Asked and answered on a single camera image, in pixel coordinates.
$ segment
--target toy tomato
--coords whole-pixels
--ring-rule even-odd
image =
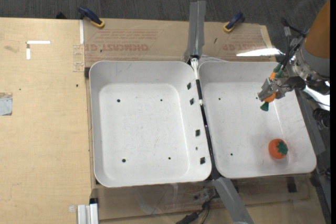
[[[282,159],[287,155],[288,147],[282,139],[273,139],[268,144],[269,154],[275,159]]]

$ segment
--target black cable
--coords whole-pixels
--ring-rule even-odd
[[[205,219],[207,218],[209,211],[210,211],[210,202],[214,199],[214,198],[218,198],[219,194],[215,194],[214,196],[212,196],[208,201],[205,201],[202,204],[202,209],[197,213],[197,212],[193,212],[190,215],[185,216],[182,220],[178,221],[176,224],[189,224],[192,221],[194,221],[195,219],[198,218],[198,216],[204,211],[206,210],[207,213],[203,216],[200,224],[203,224]]]
[[[206,213],[205,213],[205,215],[203,216],[203,218],[202,218],[202,220],[200,221],[199,224],[204,224],[206,218],[207,218],[208,215],[209,215],[209,212],[210,212],[210,205],[208,204],[208,205],[207,205],[207,209],[206,209]]]
[[[291,26],[291,25],[287,22],[287,20],[286,20],[285,18],[283,18],[283,17],[280,18],[280,21],[281,21],[281,23],[283,24],[283,26],[288,26],[288,27],[289,27],[290,29],[292,29],[293,31],[295,31],[295,32],[297,32],[297,33],[299,33],[299,34],[302,34],[304,37],[308,34],[308,33],[305,32],[305,31],[299,30],[299,29],[297,29],[297,28]]]
[[[282,70],[285,69],[288,61],[289,61],[289,54],[290,54],[290,39],[289,39],[289,36],[287,36],[287,52],[285,54],[285,57],[284,59],[282,60],[281,64],[282,64]]]
[[[300,47],[300,43],[297,43],[297,44],[295,44],[295,45],[293,45],[293,46],[290,47],[289,57],[288,57],[287,61],[294,56],[295,52],[298,50],[299,47]]]

